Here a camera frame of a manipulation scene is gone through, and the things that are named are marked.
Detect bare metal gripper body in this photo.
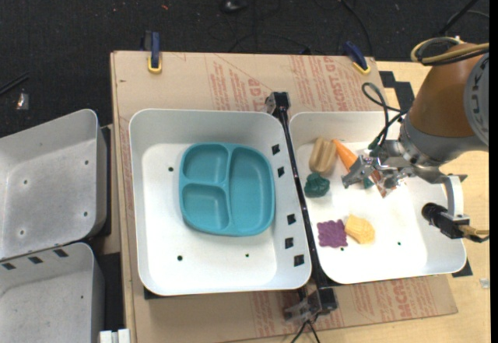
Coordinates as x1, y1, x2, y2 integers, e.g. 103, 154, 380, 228
368, 138, 427, 179

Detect red and clear packet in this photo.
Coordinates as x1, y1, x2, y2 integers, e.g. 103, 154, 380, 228
372, 168, 409, 199

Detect orange toy carrot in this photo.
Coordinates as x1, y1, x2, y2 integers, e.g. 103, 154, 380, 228
333, 138, 375, 190

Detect tan toy hot dog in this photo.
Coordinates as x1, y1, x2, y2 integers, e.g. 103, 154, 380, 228
309, 137, 338, 174

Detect green toy broccoli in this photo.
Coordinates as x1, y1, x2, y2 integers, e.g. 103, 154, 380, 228
303, 172, 331, 198

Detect yellow ridged toy food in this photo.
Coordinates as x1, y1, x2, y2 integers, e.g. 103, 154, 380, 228
344, 214, 376, 245

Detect thin black rod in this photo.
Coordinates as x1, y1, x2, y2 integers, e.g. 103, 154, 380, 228
276, 107, 327, 292

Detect purple toy grapes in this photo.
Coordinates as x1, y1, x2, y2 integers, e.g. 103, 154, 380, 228
316, 219, 349, 249

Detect white plastic tray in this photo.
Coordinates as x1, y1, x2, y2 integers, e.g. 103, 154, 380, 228
128, 107, 313, 297
0, 242, 106, 343
288, 110, 468, 285
0, 108, 109, 261

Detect teal divided plate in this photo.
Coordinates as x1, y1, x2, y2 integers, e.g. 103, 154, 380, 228
178, 142, 276, 237

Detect brown cardboard board red print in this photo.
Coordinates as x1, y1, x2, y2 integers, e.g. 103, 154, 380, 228
110, 50, 459, 343

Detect black computer mouse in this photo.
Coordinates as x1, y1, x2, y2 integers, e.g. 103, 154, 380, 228
222, 0, 249, 14

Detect black cylinder on white bracket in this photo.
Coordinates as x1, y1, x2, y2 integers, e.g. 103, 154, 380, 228
421, 173, 472, 240

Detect black block with thin wires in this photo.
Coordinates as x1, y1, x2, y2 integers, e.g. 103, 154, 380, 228
265, 91, 292, 117
282, 285, 338, 322

